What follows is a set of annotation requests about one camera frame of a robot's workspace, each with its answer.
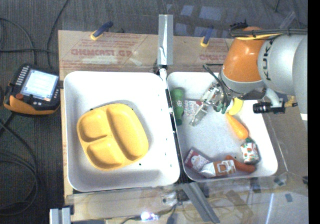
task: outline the toy carrot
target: toy carrot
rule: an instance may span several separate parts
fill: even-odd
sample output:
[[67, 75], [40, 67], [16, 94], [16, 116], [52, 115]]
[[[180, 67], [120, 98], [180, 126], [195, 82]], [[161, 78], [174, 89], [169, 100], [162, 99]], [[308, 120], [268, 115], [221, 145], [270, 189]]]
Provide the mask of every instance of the toy carrot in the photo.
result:
[[234, 116], [230, 115], [229, 113], [226, 113], [225, 115], [239, 139], [245, 140], [249, 135], [248, 130], [244, 127], [243, 124], [235, 119]]

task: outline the hot dog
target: hot dog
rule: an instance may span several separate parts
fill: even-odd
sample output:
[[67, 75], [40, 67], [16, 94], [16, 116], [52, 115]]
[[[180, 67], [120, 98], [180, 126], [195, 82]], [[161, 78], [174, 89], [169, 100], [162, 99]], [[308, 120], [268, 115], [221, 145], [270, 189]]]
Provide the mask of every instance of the hot dog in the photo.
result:
[[236, 160], [233, 156], [227, 155], [224, 159], [226, 160], [233, 160], [234, 166], [237, 170], [252, 173], [256, 170], [256, 167], [254, 165], [247, 165], [245, 163], [241, 163], [240, 161]]

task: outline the white tray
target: white tray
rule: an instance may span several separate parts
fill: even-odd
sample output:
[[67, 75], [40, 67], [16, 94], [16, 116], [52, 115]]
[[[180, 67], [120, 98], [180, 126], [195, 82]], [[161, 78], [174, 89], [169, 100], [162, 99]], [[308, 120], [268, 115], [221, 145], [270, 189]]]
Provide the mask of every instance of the white tray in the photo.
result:
[[[85, 72], [64, 80], [67, 169], [80, 192], [166, 186], [180, 175], [168, 102], [160, 77], [152, 73]], [[149, 142], [147, 154], [126, 167], [101, 171], [87, 159], [77, 135], [79, 117], [108, 103], [128, 104], [139, 117]]]
[[[173, 72], [167, 79], [169, 90], [182, 87], [185, 89], [185, 98], [188, 99], [200, 99], [213, 81], [215, 81], [214, 77], [207, 72]], [[254, 103], [257, 101], [245, 101], [241, 111], [235, 117], [248, 128], [249, 137], [257, 144], [261, 161], [256, 164], [256, 170], [251, 174], [237, 171], [235, 174], [218, 179], [270, 176], [278, 169], [276, 155], [262, 114], [253, 112]], [[191, 126], [189, 124], [191, 119], [192, 116], [184, 115], [182, 125], [177, 126], [178, 143], [183, 160], [190, 149], [196, 149], [212, 161], [223, 160], [226, 155], [236, 156], [238, 160], [243, 161], [240, 145], [244, 141], [235, 136], [224, 114], [210, 108], [198, 125]], [[208, 180], [184, 164], [183, 167], [193, 181]]]

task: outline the gray floor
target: gray floor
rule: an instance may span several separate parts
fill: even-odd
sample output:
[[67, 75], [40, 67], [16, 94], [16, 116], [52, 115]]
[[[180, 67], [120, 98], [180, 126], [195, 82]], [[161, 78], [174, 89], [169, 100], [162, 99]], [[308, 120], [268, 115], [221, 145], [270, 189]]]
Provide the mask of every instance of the gray floor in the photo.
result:
[[[287, 26], [285, 18], [293, 14], [290, 27], [308, 24], [308, 0], [0, 0], [0, 49], [49, 49], [52, 68], [58, 70], [58, 29], [93, 31], [106, 21], [113, 21], [110, 31], [157, 34], [158, 15], [173, 14], [174, 35], [201, 36], [210, 25], [212, 37], [229, 37], [229, 26], [246, 20], [249, 25], [265, 29]], [[21, 26], [32, 40], [32, 45]], [[0, 87], [5, 90], [15, 70], [22, 63], [36, 62], [47, 67], [45, 52], [1, 52]], [[10, 112], [0, 107], [2, 123]], [[0, 223], [41, 223], [45, 208], [63, 206], [62, 145], [60, 111], [41, 118], [14, 115], [6, 127], [29, 144], [37, 160], [41, 178], [38, 197], [25, 212], [14, 217], [0, 216]], [[20, 154], [30, 160], [25, 148], [8, 131], [0, 127], [1, 150]], [[32, 177], [17, 166], [0, 165], [0, 207], [27, 195], [33, 187]]]

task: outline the screen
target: screen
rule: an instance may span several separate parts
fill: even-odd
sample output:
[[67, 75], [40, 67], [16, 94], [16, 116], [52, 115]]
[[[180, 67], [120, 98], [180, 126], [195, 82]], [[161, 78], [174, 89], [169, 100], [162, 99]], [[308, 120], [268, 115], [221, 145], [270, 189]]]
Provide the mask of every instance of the screen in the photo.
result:
[[58, 82], [58, 76], [31, 69], [21, 90], [21, 94], [44, 101], [51, 101], [55, 86]]

